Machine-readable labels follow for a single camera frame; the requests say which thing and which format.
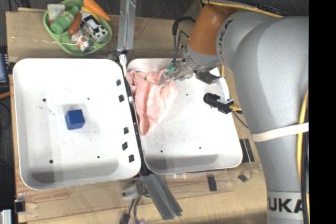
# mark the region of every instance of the green basket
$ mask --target green basket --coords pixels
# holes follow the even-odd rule
[[[61,2],[61,4],[65,4],[66,9],[72,9],[74,4],[79,4],[83,6],[83,2],[81,0],[65,0]],[[112,29],[110,25],[107,23],[107,21],[101,17],[99,17],[100,23],[102,26],[109,32],[108,37],[105,42],[103,43],[97,43],[93,40],[94,45],[86,52],[80,51],[80,49],[71,41],[71,35],[68,31],[65,31],[64,33],[57,35],[53,31],[51,31],[49,27],[49,16],[48,12],[44,13],[43,16],[43,24],[45,28],[47,29],[48,33],[51,35],[51,37],[57,42],[57,44],[61,47],[63,51],[65,51],[67,54],[74,56],[74,57],[83,57],[89,54],[92,54],[96,52],[97,50],[104,47],[112,38]]]

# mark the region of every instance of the green bottle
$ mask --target green bottle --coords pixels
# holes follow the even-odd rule
[[[80,5],[74,4],[72,9],[65,10],[50,26],[51,31],[55,34],[62,34],[66,28],[68,28],[75,19],[76,13],[81,10]]]

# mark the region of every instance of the blue cube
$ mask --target blue cube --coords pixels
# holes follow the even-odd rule
[[[68,130],[80,129],[83,127],[85,120],[82,109],[70,110],[65,115]]]

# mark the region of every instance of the pink towel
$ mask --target pink towel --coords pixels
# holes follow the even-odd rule
[[[174,81],[160,87],[160,73],[130,71],[126,79],[134,96],[135,109],[138,115],[139,129],[142,135],[152,130],[168,113],[177,96]]]

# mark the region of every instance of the toy carrot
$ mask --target toy carrot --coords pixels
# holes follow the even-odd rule
[[[71,27],[69,28],[69,34],[73,34],[80,26],[80,23],[82,21],[82,13],[78,12],[75,15],[75,20],[73,21]]]
[[[104,18],[105,20],[110,21],[111,18],[106,14],[106,12],[97,4],[94,0],[81,0],[83,1],[84,7],[88,8],[94,14]]]

